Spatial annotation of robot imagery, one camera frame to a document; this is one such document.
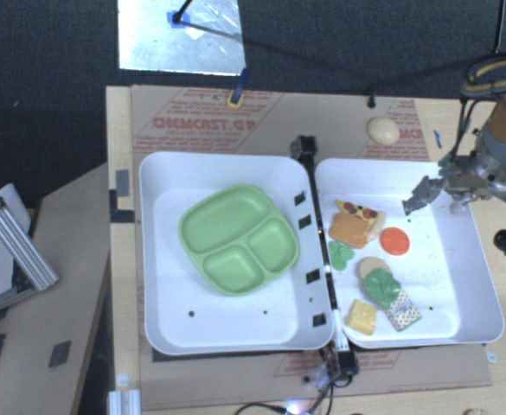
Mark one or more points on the thin black and white rod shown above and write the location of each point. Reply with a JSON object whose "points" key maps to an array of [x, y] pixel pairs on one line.
{"points": [[324, 249]]}

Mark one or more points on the white packet with yellow print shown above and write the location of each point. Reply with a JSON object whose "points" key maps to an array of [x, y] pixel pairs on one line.
{"points": [[404, 314]]}

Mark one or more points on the orange round disc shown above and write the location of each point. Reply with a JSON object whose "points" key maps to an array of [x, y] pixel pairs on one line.
{"points": [[394, 241]]}

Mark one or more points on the beige egg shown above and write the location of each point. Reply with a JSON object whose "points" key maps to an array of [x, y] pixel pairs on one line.
{"points": [[383, 131]]}

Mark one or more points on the orange toast slice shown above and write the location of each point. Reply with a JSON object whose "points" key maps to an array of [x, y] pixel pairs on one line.
{"points": [[350, 231]]}

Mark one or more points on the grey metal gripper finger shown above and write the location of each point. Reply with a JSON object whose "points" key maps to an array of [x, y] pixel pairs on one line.
{"points": [[462, 203], [421, 195]]}

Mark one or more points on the toy pizza slice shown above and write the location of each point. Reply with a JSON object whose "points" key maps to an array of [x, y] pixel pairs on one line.
{"points": [[358, 210]]}

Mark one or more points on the white plastic tray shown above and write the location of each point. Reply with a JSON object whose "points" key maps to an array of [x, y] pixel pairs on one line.
{"points": [[235, 322], [443, 275]]}

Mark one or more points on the beige round biscuit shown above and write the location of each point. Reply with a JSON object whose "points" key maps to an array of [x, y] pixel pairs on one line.
{"points": [[370, 266]]}

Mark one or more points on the yellow cheese wedge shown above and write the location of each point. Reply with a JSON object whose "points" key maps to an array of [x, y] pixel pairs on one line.
{"points": [[361, 318]]}

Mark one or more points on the brown cardboard board red print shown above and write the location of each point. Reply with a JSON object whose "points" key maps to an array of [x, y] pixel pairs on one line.
{"points": [[252, 119]]}

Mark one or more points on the small green leaf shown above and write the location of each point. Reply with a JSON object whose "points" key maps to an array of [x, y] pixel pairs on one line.
{"points": [[341, 255]]}

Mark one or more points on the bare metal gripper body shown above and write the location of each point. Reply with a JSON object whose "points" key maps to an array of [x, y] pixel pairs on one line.
{"points": [[490, 182]]}

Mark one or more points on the green lettuce leaf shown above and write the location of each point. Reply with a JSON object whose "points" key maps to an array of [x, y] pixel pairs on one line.
{"points": [[381, 288]]}

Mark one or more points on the green divided plate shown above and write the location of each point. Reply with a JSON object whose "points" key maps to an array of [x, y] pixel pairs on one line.
{"points": [[235, 236]]}

